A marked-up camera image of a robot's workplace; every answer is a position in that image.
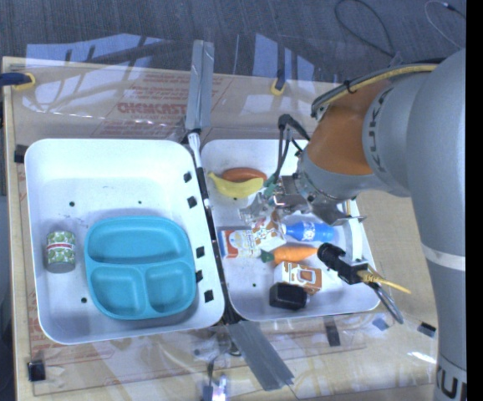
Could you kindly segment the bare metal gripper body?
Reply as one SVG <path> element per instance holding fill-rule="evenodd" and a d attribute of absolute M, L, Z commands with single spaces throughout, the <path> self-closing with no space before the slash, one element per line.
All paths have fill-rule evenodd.
<path fill-rule="evenodd" d="M 295 213 L 308 214 L 310 211 L 307 200 L 297 191 L 292 175 L 281 175 L 279 177 L 272 202 L 277 212 L 283 216 Z"/>

